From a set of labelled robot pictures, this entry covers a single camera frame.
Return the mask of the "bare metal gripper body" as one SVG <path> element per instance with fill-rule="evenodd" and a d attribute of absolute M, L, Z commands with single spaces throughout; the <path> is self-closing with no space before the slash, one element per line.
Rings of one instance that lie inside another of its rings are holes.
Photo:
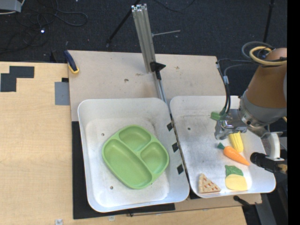
<path fill-rule="evenodd" d="M 230 109 L 229 112 L 222 114 L 215 114 L 216 126 L 227 128 L 229 134 L 236 134 L 238 132 L 245 133 L 248 130 L 254 134 L 262 137 L 270 125 L 270 122 L 262 121 L 250 114 L 247 110 Z"/>

